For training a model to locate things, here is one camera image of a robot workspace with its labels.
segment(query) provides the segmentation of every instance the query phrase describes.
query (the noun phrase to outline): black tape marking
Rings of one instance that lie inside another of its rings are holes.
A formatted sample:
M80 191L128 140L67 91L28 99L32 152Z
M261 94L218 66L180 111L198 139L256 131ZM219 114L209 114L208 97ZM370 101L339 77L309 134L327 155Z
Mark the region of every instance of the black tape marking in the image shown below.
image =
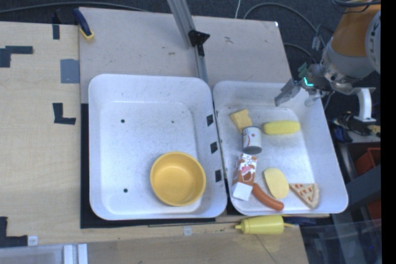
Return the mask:
M0 67L10 68L11 54L33 54L33 46L6 45L4 49L0 49Z
M0 217L0 248L25 247L28 245L27 236L7 237L7 217Z
M212 154L215 153L215 152L217 151L217 142L213 142L213 143L210 145L210 151L212 152Z
M11 53L6 49L0 49L0 67L11 66Z
M52 39L59 40L61 38L61 31L58 24L52 24Z
M75 124L75 118L63 118L63 104L53 103L55 120L54 123Z
M221 170L217 170L217 171L215 171L215 179L216 179L216 182L220 182L221 181L221 179L222 179L222 171Z
M6 45L6 50L11 54L33 54L33 46Z
M206 117L206 122L207 122L208 126L210 126L214 122L213 114Z

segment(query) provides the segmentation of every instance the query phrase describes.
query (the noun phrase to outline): toy sausage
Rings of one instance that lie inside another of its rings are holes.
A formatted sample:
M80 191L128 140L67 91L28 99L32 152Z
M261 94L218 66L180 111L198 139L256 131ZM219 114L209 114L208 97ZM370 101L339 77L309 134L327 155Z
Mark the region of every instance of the toy sausage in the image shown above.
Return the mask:
M280 211L283 210L283 207L285 206L283 202L280 202L279 200L276 200L271 196L267 195L256 182L253 184L252 193L255 198L257 198L264 205L272 209Z

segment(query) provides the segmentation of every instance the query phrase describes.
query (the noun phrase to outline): toy pizza slice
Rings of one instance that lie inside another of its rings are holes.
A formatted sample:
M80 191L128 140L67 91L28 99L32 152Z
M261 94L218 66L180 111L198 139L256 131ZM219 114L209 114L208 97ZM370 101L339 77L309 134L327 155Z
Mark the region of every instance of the toy pizza slice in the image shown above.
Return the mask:
M319 188L317 184L289 184L290 189L311 209L319 202Z

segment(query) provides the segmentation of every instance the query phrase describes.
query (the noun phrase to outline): tin can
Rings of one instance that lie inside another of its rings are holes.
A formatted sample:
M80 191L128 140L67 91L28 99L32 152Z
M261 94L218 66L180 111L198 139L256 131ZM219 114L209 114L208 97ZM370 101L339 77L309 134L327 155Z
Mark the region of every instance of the tin can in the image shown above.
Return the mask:
M259 127L249 126L242 130L243 153L258 154L261 148L261 130Z

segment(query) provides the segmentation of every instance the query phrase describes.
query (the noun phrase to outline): small carton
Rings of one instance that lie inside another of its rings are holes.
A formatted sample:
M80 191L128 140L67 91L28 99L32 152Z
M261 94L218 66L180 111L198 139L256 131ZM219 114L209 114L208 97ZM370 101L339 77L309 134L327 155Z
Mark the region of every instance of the small carton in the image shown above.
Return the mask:
M254 176L256 175L257 158L241 153L236 165L231 186L231 192L235 198L249 200L253 189Z

